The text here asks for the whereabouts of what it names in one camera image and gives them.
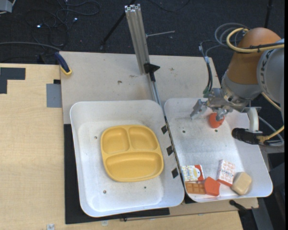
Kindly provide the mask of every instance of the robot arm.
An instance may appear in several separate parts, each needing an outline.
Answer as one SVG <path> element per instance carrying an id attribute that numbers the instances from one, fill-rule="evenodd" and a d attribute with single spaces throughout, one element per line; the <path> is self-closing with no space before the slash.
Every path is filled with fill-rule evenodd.
<path id="1" fill-rule="evenodd" d="M 246 31 L 235 47 L 230 37 L 239 30 Z M 232 135 L 251 144 L 258 144 L 257 109 L 247 107 L 254 98 L 263 94 L 269 101 L 280 104 L 284 119 L 284 39 L 266 28 L 247 30 L 239 28 L 227 37 L 227 44 L 235 52 L 224 74 L 221 88 L 212 88 L 208 100 L 201 100 L 194 106 L 194 118 L 205 108 L 214 113 L 210 117 L 211 127 L 221 125 L 225 115 L 233 110 L 246 112 L 250 118 L 249 129 L 234 129 Z"/>

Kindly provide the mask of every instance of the white tray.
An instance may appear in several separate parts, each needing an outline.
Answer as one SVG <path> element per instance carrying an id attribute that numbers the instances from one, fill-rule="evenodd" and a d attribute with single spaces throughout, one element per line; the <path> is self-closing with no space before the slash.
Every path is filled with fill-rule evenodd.
<path id="1" fill-rule="evenodd" d="M 100 101 L 77 102 L 70 110 L 75 148 L 80 205 L 92 217 L 110 216 L 139 210 L 173 207 L 184 199 L 184 187 L 180 176 L 172 171 L 179 168 L 174 153 L 168 155 L 171 146 L 168 132 L 161 128 L 166 124 L 162 108 L 154 101 Z M 159 141 L 164 169 L 153 179 L 121 183 L 106 173 L 100 150 L 103 131 L 116 125 L 145 125 L 151 128 Z"/>
<path id="2" fill-rule="evenodd" d="M 180 166 L 201 164 L 205 178 L 210 176 L 216 179 L 218 163 L 225 159 L 235 163 L 236 172 L 249 174 L 252 184 L 249 192 L 242 196 L 223 184 L 217 197 L 200 194 L 188 196 L 196 202 L 269 196 L 273 184 L 259 146 L 241 142 L 231 135 L 232 129 L 236 127 L 249 128 L 247 114 L 237 111 L 229 113 L 223 124 L 214 129 L 208 124 L 208 117 L 212 113 L 210 108 L 201 117 L 191 120 L 190 114 L 197 100 L 173 98 L 165 103 L 165 114 Z"/>

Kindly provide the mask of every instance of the beige sponge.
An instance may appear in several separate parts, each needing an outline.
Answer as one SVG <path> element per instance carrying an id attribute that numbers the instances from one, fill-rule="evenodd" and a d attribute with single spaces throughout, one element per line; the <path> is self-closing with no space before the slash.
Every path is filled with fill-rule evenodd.
<path id="1" fill-rule="evenodd" d="M 252 183 L 252 178 L 246 172 L 240 172 L 235 175 L 231 189 L 239 195 L 245 195 Z"/>

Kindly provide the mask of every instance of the wooden table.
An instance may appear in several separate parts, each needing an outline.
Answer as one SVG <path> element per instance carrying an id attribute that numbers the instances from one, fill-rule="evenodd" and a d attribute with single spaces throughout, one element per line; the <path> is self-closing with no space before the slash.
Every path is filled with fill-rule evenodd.
<path id="1" fill-rule="evenodd" d="M 0 94 L 0 229 L 243 229 L 228 201 L 184 204 L 170 215 L 65 224 L 62 107 L 48 107 L 47 84 L 61 79 L 59 65 L 0 64 L 25 68 L 25 80 L 7 80 Z M 236 200 L 258 207 L 256 198 Z"/>

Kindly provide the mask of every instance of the yellow plate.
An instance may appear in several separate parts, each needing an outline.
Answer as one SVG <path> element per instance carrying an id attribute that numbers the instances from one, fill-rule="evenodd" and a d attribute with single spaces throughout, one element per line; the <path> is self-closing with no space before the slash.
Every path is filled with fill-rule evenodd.
<path id="1" fill-rule="evenodd" d="M 113 126 L 101 136 L 101 154 L 109 177 L 138 182 L 161 174 L 164 163 L 155 133 L 143 125 Z"/>

